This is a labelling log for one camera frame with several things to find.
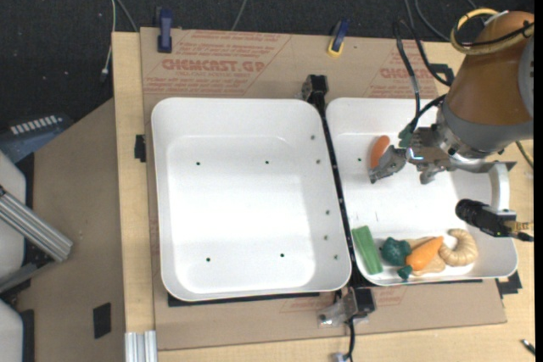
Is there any beige bread piece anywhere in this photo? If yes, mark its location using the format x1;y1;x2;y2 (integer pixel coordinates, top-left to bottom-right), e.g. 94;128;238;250
406;237;447;277

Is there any orange sausage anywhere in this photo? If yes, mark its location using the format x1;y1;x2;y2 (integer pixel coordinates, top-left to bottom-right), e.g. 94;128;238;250
369;134;391;170

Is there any brown cardboard board red print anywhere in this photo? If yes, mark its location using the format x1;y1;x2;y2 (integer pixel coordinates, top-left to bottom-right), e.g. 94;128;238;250
139;26;508;351

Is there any beige croissant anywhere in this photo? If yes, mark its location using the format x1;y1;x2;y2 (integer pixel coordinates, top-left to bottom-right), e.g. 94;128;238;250
438;228;479;268

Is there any orange carrot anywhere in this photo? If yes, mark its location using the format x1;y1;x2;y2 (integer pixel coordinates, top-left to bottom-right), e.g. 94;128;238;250
405;236;445;272

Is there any thin black rod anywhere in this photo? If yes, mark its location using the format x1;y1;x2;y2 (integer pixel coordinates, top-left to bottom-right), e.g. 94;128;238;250
312;96;362;290

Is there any white plastic tray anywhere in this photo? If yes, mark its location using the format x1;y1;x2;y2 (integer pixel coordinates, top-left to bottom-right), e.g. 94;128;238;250
325;97;520;287
150;97;354;303

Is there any black cylinder on white bracket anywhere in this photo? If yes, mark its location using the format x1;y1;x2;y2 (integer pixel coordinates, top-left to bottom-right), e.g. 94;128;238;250
455;159;518;239

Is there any black block with thin wires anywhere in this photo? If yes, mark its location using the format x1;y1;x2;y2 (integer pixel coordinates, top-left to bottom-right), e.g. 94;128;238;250
299;74;330;103
339;287;378;318

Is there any green celery stick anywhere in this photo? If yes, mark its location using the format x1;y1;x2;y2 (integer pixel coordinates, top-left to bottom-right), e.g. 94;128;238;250
350;225;384;275

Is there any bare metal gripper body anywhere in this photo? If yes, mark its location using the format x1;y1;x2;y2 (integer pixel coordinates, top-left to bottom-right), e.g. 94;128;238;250
405;124;466;173

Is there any green broccoli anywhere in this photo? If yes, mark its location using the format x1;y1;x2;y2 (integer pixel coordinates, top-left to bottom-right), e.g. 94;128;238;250
378;237;415;281

